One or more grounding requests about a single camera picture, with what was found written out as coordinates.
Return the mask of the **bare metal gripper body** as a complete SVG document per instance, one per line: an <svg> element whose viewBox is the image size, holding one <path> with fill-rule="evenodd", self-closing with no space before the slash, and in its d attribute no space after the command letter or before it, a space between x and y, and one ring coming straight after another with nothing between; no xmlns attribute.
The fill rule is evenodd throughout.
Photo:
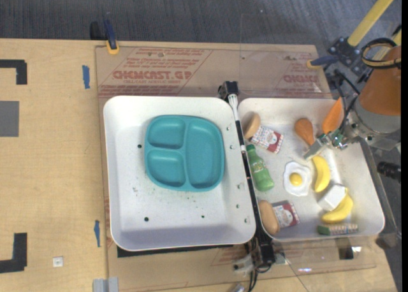
<svg viewBox="0 0 408 292"><path fill-rule="evenodd" d="M317 141L323 147L333 147L335 149L344 150L350 144L364 140L364 135L361 132L361 121L356 113L350 113L344 117L337 129L321 134Z"/></svg>

